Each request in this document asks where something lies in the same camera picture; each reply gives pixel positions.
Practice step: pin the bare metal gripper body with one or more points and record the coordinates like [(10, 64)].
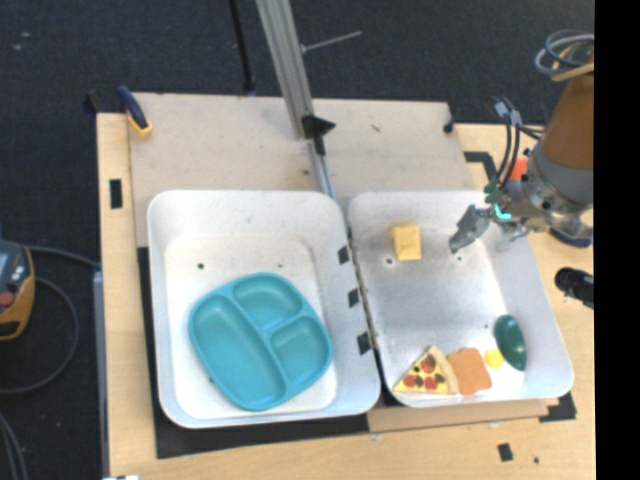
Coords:
[(537, 210)]

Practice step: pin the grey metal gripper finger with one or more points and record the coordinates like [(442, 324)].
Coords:
[(467, 230), (510, 235)]

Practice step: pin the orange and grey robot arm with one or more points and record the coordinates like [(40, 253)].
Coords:
[(570, 128)]

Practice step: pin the yellow cube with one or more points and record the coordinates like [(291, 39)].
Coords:
[(406, 244)]

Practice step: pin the white plastic tray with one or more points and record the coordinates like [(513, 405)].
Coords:
[(240, 223), (430, 298)]

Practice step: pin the dark green oval object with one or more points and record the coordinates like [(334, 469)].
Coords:
[(511, 343)]

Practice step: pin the small yellow ball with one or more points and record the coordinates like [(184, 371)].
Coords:
[(494, 359)]

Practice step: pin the orange toy bread slice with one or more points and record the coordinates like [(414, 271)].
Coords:
[(470, 372)]

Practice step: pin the toy pizza slice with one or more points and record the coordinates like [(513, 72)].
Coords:
[(429, 375)]

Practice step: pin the thin black and white rod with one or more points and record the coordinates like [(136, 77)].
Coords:
[(324, 170)]

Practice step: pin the blue divided plate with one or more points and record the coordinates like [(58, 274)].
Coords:
[(250, 338)]

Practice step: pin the pale wood board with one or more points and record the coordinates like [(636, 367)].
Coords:
[(225, 143)]

